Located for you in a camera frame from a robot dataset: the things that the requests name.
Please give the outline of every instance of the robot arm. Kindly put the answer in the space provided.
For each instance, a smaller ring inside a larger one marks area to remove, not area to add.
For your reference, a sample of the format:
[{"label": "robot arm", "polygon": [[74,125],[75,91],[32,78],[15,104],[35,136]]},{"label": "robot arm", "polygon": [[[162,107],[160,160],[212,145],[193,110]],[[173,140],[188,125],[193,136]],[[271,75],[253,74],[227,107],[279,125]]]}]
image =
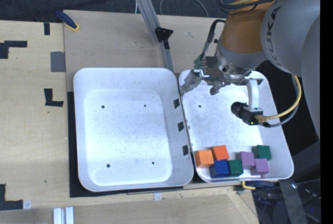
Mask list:
[{"label": "robot arm", "polygon": [[[268,59],[296,81],[297,77],[302,78],[305,99],[320,138],[320,0],[234,0],[231,4],[217,1],[228,16],[215,55],[204,56],[206,45],[195,61],[197,72],[181,87],[181,93],[198,85],[195,77],[212,85],[212,95],[228,84],[249,85],[247,76]],[[235,104],[231,110],[240,118],[253,116],[246,112],[252,110],[248,105]]]}]

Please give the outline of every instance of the blue clamp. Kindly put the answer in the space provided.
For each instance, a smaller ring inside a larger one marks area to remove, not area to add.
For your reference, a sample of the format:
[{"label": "blue clamp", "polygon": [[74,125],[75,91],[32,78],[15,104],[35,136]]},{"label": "blue clamp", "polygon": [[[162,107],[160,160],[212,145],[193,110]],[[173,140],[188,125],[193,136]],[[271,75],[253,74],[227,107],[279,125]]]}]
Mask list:
[{"label": "blue clamp", "polygon": [[70,30],[76,32],[80,26],[75,23],[66,13],[60,10],[56,10],[56,16],[61,19],[65,24],[66,27],[69,28]]}]

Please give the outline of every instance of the green block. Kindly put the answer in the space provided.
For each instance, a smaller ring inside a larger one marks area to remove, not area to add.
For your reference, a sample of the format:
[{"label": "green block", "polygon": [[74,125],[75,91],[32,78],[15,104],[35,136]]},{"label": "green block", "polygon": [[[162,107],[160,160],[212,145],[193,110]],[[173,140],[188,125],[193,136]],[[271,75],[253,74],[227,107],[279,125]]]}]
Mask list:
[{"label": "green block", "polygon": [[228,167],[230,170],[229,177],[237,177],[244,173],[241,160],[228,160]]},{"label": "green block", "polygon": [[255,159],[270,160],[272,158],[271,149],[269,146],[257,145],[252,149],[252,153],[254,154]]}]

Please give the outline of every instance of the wooden table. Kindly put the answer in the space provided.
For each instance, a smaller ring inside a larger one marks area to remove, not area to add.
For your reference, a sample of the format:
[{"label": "wooden table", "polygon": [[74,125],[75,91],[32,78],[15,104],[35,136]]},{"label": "wooden table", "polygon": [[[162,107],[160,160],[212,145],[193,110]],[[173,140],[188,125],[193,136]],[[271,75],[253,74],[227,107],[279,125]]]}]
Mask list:
[{"label": "wooden table", "polygon": [[[80,25],[77,32],[62,23],[50,23],[50,34],[46,35],[48,24],[0,21],[0,43],[28,43],[26,48],[10,47],[8,59],[0,59],[0,184],[7,184],[7,201],[31,201],[33,208],[0,212],[0,222],[7,223],[11,217],[27,220],[32,215],[35,220],[50,220],[52,208],[73,206],[78,223],[92,223],[92,219],[94,223],[105,223],[105,219],[121,223],[202,223],[214,219],[258,223],[251,192],[239,195],[230,183],[190,183],[182,190],[162,192],[158,201],[152,192],[70,197],[67,92],[72,88],[73,73],[98,61],[93,43],[105,48],[103,42],[108,42],[107,46],[113,47],[112,55],[100,61],[101,67],[110,61],[113,67],[163,65],[161,50],[152,45],[141,15],[65,12]],[[164,28],[174,30],[169,44],[175,73],[192,68],[214,19],[158,18]],[[216,35],[222,27],[216,27]],[[51,71],[51,52],[58,51],[66,54],[66,72]],[[53,90],[53,100],[63,101],[62,107],[45,105],[45,88]]]}]

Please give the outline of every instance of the black bracket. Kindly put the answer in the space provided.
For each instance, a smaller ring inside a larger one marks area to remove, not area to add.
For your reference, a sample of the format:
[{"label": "black bracket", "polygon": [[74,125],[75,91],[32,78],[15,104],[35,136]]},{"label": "black bracket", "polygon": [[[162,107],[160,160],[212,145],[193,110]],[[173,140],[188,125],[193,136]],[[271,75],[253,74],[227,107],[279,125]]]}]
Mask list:
[{"label": "black bracket", "polygon": [[169,39],[170,35],[172,35],[173,30],[169,30],[169,29],[162,28],[162,27],[157,27],[155,29],[155,33],[156,33],[158,41],[159,42],[163,41],[164,48],[165,49],[170,49],[168,39]]},{"label": "black bracket", "polygon": [[23,209],[23,200],[5,201],[6,185],[0,185],[0,211]]}]

